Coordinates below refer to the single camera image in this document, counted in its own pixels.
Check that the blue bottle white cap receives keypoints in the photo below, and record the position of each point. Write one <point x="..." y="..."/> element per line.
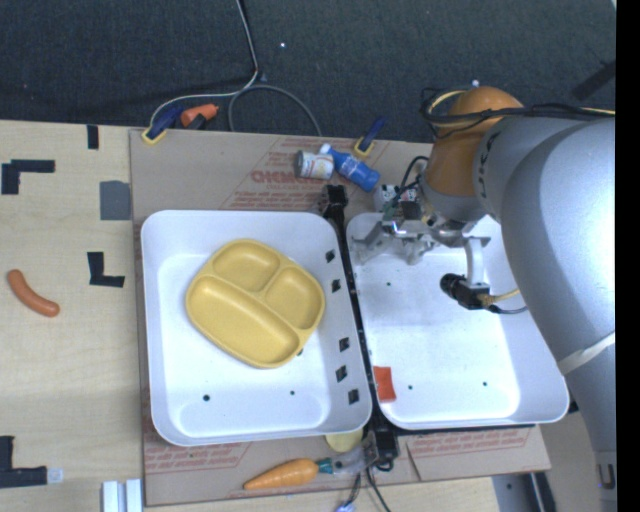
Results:
<point x="357" y="170"/>

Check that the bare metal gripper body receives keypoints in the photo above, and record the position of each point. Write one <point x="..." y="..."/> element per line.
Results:
<point x="415" y="227"/>

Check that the brown cardboard board red print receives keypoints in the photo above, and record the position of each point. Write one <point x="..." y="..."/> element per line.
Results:
<point x="200" y="170"/>

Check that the red flat block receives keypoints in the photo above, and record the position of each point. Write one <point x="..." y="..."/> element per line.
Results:
<point x="385" y="385"/>

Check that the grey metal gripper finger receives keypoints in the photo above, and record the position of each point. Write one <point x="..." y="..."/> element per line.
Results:
<point x="367" y="240"/>
<point x="416" y="252"/>

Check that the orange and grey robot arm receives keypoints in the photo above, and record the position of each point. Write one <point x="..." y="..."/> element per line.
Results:
<point x="550" y="210"/>

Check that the yellow divided plate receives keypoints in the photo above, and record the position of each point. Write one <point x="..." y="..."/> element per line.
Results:
<point x="250" y="305"/>

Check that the orange sausage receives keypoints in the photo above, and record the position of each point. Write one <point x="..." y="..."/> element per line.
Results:
<point x="30" y="295"/>

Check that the yellow round object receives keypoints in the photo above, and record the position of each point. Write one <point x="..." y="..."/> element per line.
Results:
<point x="344" y="440"/>

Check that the black cylinder on white bracket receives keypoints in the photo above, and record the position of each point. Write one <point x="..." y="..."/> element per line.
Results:
<point x="467" y="290"/>

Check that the thin black rod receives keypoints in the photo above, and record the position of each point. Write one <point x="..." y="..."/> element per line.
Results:
<point x="359" y="320"/>

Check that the white plastic tray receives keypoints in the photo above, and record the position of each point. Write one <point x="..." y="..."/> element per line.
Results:
<point x="450" y="360"/>
<point x="240" y="400"/>

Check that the white can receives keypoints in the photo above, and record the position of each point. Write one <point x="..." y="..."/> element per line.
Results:
<point x="314" y="165"/>

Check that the orange carrot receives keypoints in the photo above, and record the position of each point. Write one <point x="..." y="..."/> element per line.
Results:
<point x="285" y="475"/>

